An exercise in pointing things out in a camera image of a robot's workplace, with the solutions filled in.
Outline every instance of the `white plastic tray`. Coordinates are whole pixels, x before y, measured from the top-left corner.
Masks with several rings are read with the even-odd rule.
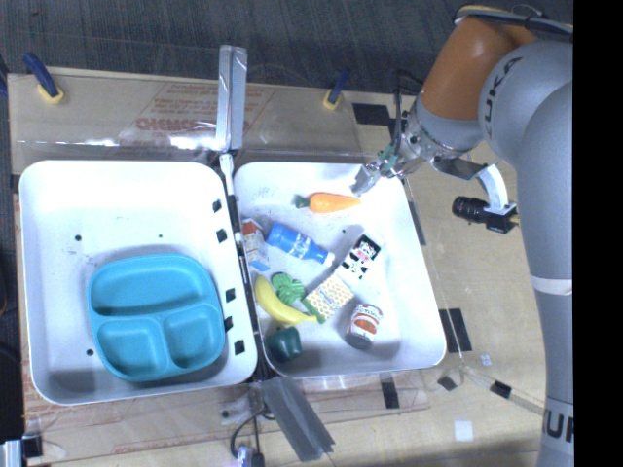
[[[295,195],[304,197],[325,191],[351,195],[349,186],[358,164],[311,162],[251,162],[234,177],[241,218],[253,218],[265,231],[274,222],[298,230],[321,247],[343,259],[357,238],[366,233],[382,251],[364,276],[356,298],[326,323],[297,325],[303,353],[286,362],[271,363],[290,377],[329,377],[427,368],[441,361],[446,339],[430,278],[403,186],[398,179],[381,179],[362,203],[335,214],[314,214],[297,209]],[[302,261],[269,246],[271,269],[252,275],[285,271],[301,280],[308,291],[331,270]],[[359,300],[380,307],[385,316],[371,350],[361,351],[344,340],[353,304]],[[258,306],[264,337],[276,329],[269,315]]]
[[[253,373],[257,347],[224,187],[212,169],[194,162],[37,162],[21,176],[19,199],[30,364],[45,398],[84,404],[231,385]],[[232,327],[210,366],[132,383],[110,373],[94,351],[87,285],[100,265],[165,252],[207,269]]]

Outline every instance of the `toy carrot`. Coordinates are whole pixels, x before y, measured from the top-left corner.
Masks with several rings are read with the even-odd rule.
[[[361,203],[360,198],[351,196],[341,196],[339,194],[329,194],[327,192],[316,192],[308,198],[296,196],[294,205],[297,208],[308,207],[314,213],[332,213],[342,211]]]

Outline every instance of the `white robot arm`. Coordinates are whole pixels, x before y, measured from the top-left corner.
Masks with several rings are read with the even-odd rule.
[[[458,198],[453,212],[506,233],[517,207],[495,165],[461,156],[484,140],[516,169],[547,368],[537,467],[573,466],[572,26],[474,6],[462,8],[456,24],[405,129],[361,167],[352,190],[361,195],[381,177],[402,177],[429,162],[441,173],[478,178],[490,202]]]

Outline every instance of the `table surface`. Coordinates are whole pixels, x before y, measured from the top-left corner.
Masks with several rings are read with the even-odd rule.
[[[51,72],[67,96],[63,105],[43,102],[32,77],[10,78],[14,174],[40,159],[67,154],[91,159],[89,148],[68,153],[57,142],[70,142],[70,149],[76,149],[72,144],[84,141],[85,133],[91,141],[114,139],[136,127],[141,115],[158,116],[163,105],[154,99],[162,95],[163,85],[215,86],[206,80],[61,68]],[[206,95],[199,110],[213,112],[211,93]],[[357,122],[353,104],[381,105],[392,113],[391,95],[345,91],[335,111],[322,106],[323,95],[315,89],[248,85],[244,150],[237,165],[283,159],[363,162],[389,141],[387,126]],[[413,97],[405,97],[405,108],[412,102]],[[101,150],[94,154],[114,157]],[[496,160],[484,144],[471,158]],[[505,162],[498,167],[514,199],[514,170]],[[421,226],[438,308],[452,315],[450,330],[458,350],[449,346],[432,369],[301,381],[335,440],[333,452],[309,464],[533,465],[545,362],[521,230],[493,233],[452,214],[457,196],[486,198],[476,181],[463,182],[423,165],[405,179],[405,191]],[[15,205],[20,244],[17,196]],[[28,367],[20,247],[18,275],[26,428],[41,435],[44,451],[29,465],[234,465],[229,442],[245,385],[77,407],[46,401],[34,388]],[[395,388],[398,408],[387,407],[382,382]],[[510,395],[503,392],[508,388]],[[274,421],[262,418],[259,429],[266,465],[300,463]],[[238,443],[254,446],[252,427],[241,431]]]

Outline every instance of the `beige surface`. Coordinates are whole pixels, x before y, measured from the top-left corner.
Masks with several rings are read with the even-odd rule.
[[[107,81],[115,77],[109,75]],[[71,92],[72,79],[63,76],[63,81],[67,82],[65,91]],[[321,107],[320,90],[253,88],[260,93],[251,98],[261,101],[253,107],[255,118],[245,134],[245,147],[248,143],[266,150],[294,140],[285,151],[293,158],[310,148],[314,157],[328,150],[365,159],[389,140],[386,127],[358,126],[350,106],[352,102],[384,103],[392,113],[389,95],[345,92],[337,112],[328,112]],[[404,101],[410,106],[412,99]],[[23,101],[20,109],[25,110],[13,117],[12,121],[18,121],[11,125],[14,142],[45,133],[36,124],[23,123],[33,105]],[[131,122],[131,110],[123,115],[116,112],[115,129]],[[55,128],[62,128],[63,116],[53,119]],[[49,122],[48,116],[39,116],[40,124]],[[472,157],[477,162],[495,160],[484,146],[473,151]],[[20,173],[27,163],[19,153],[14,172]],[[505,163],[500,171],[513,199],[514,171]],[[438,307],[461,309],[473,350],[448,354],[435,369],[394,376],[401,404],[398,413],[384,407],[381,377],[346,382],[346,390],[330,382],[329,391],[320,391],[319,383],[308,382],[310,401],[336,442],[334,452],[308,465],[533,465],[540,440],[545,367],[521,231],[493,233],[452,215],[455,197],[485,197],[477,182],[465,183],[422,166],[410,175],[406,190],[421,220],[423,251]],[[27,363],[26,330],[22,323]],[[445,375],[458,384],[453,391],[437,384]],[[512,400],[489,390],[495,380],[512,387]],[[236,425],[222,423],[220,410],[239,389],[63,408],[38,395],[27,365],[24,381],[26,422],[30,430],[42,432],[45,452],[44,457],[31,459],[30,465],[235,465],[229,437]],[[260,429],[268,466],[299,464],[273,422],[261,420]],[[253,445],[250,432],[246,426],[238,443]]]

